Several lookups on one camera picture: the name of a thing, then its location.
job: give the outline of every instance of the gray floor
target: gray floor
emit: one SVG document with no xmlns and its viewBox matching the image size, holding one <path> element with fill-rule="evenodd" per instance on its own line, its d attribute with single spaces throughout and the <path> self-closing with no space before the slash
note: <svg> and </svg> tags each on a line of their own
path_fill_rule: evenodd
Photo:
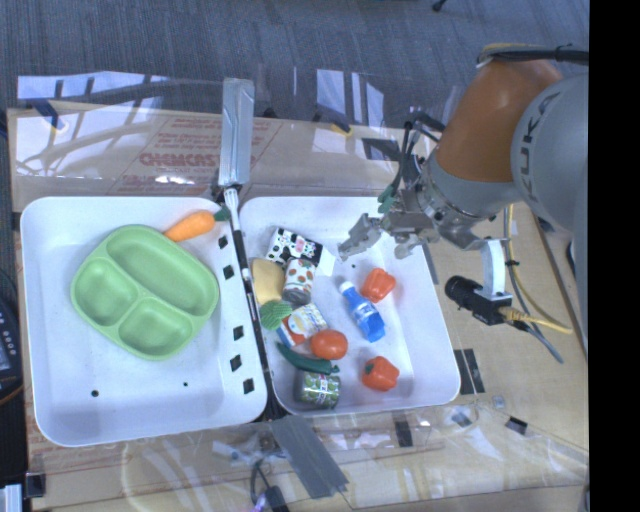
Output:
<svg viewBox="0 0 640 512">
<path fill-rule="evenodd" d="M 433 1 L 2 0 L 0 109 L 21 106 L 19 76 L 109 70 L 260 79 L 260 108 L 311 119 L 316 70 L 335 70 L 365 76 L 384 92 L 388 125 L 400 125 L 411 106 L 445 121 L 452 91 L 473 79 L 485 45 L 589 49 L 589 0 L 449 0 L 440 12 Z M 559 67 L 566 76 L 584 72 Z M 176 106 L 215 109 L 198 105 L 196 95 L 184 102 Z M 0 169 L 0 291 L 13 302 L 9 160 L 1 139 Z"/>
</svg>

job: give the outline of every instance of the red pepper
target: red pepper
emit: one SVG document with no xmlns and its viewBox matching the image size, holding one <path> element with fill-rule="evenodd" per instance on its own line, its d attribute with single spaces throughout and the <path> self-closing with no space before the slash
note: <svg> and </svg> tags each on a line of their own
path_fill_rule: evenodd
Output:
<svg viewBox="0 0 640 512">
<path fill-rule="evenodd" d="M 398 384 L 398 375 L 400 370 L 386 357 L 376 356 L 365 363 L 362 383 L 371 389 L 389 391 Z"/>
<path fill-rule="evenodd" d="M 382 268 L 374 268 L 364 281 L 360 295 L 371 302 L 379 302 L 396 286 L 396 278 Z"/>
</svg>

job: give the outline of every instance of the red tomato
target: red tomato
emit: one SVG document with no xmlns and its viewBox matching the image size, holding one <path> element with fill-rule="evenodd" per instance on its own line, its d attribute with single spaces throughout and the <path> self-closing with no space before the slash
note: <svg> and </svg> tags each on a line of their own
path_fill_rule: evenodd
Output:
<svg viewBox="0 0 640 512">
<path fill-rule="evenodd" d="M 322 359 L 342 359 L 347 353 L 347 337 L 335 329 L 324 329 L 315 333 L 309 342 L 311 352 Z"/>
</svg>

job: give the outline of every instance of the table surface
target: table surface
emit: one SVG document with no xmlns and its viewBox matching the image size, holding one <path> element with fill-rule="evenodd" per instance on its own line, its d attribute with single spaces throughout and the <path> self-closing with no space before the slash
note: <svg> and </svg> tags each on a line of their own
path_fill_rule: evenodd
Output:
<svg viewBox="0 0 640 512">
<path fill-rule="evenodd" d="M 220 84 L 210 84 L 207 93 L 218 100 L 212 105 L 220 104 Z M 165 91 L 160 97 L 169 95 Z M 171 167 L 166 159 L 178 153 L 219 153 L 220 116 L 215 107 L 213 112 L 186 112 L 167 101 L 106 106 L 100 99 L 104 96 L 49 102 L 67 124 L 57 131 L 51 129 L 50 117 L 33 109 L 9 111 L 10 133 L 15 134 L 10 149 L 17 211 L 51 194 L 209 192 L 217 162 L 194 168 L 174 161 Z M 401 141 L 401 127 L 363 123 L 345 133 L 341 120 L 326 111 L 319 119 L 305 121 L 256 117 L 251 181 L 241 191 L 243 204 L 261 195 L 379 194 L 393 178 L 396 164 L 381 156 L 375 141 Z M 426 156 L 433 147 L 424 137 L 415 152 Z M 156 158 L 155 163 L 141 165 L 144 154 Z M 172 178 L 170 192 L 154 188 L 158 180 L 149 178 L 157 178 L 160 169 Z M 459 506 L 469 496 L 512 491 L 522 497 L 540 488 L 551 493 L 536 500 L 562 494 L 560 489 L 568 491 L 561 497 L 556 494 L 555 503 L 577 500 L 588 464 L 588 368 L 577 286 L 565 255 L 570 238 L 541 229 L 523 203 L 514 205 L 512 227 L 518 272 L 527 291 L 544 311 L 574 329 L 564 334 L 541 328 L 564 363 L 533 336 L 507 325 L 486 326 L 458 309 L 446 297 L 444 283 L 453 275 L 482 281 L 480 254 L 463 252 L 446 241 L 430 244 L 436 293 L 452 346 L 475 387 L 463 388 L 442 406 L 309 420 L 349 484 L 331 498 L 312 500 L 288 461 L 271 456 L 264 462 L 265 474 L 281 487 L 292 510 L 383 510 L 390 505 L 399 510 L 399 504 L 412 510 L 412 504 L 424 501 L 447 510 L 447 504 Z M 501 238 L 502 219 L 481 223 L 474 232 Z M 23 297 L 19 236 L 16 248 Z M 506 291 L 512 291 L 510 283 Z M 21 307 L 26 333 L 24 301 Z M 250 510 L 251 465 L 268 425 L 87 448 L 56 446 L 39 432 L 33 415 L 27 341 L 23 335 L 29 466 L 31 473 L 46 474 L 47 482 L 45 495 L 33 500 L 35 510 L 206 510 L 213 504 L 221 510 L 221 503 L 226 510 Z M 403 446 L 399 436 L 399 417 L 411 433 L 410 446 Z M 472 510 L 469 503 L 466 509 Z"/>
</svg>

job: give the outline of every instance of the clear plastic sheet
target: clear plastic sheet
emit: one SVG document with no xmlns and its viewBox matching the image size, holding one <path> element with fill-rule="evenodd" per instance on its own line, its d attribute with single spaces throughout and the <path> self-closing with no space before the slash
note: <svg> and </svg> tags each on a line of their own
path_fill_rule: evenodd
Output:
<svg viewBox="0 0 640 512">
<path fill-rule="evenodd" d="M 265 103 L 258 84 L 251 182 L 241 191 L 243 200 L 376 195 L 397 170 L 385 148 L 400 143 L 404 116 L 425 108 L 445 120 L 461 93 L 454 87 L 447 101 L 427 109 L 394 104 L 391 79 L 318 70 L 298 77 L 298 83 L 305 80 L 315 84 L 316 97 L 292 101 L 277 118 L 259 108 Z M 46 195 L 215 196 L 221 83 L 98 73 L 22 77 L 18 91 L 21 103 L 8 112 L 16 212 Z M 423 137 L 415 151 L 426 157 L 433 147 Z M 514 237 L 528 270 L 523 275 L 545 307 L 570 324 L 573 313 L 535 220 L 525 208 L 516 213 Z M 498 224 L 478 234 L 500 237 Z M 20 264 L 19 237 L 16 242 Z M 477 253 L 441 242 L 431 256 L 443 278 L 482 275 Z M 549 334 L 565 358 L 558 365 L 532 337 L 485 326 L 459 311 L 442 283 L 436 290 L 468 388 L 442 406 L 308 419 L 348 480 L 346 490 L 317 500 L 274 442 L 268 422 L 56 446 L 33 415 L 23 342 L 29 473 L 46 482 L 34 510 L 250 511 L 265 480 L 280 488 L 292 510 L 361 510 L 583 485 L 589 447 L 581 340 Z"/>
</svg>

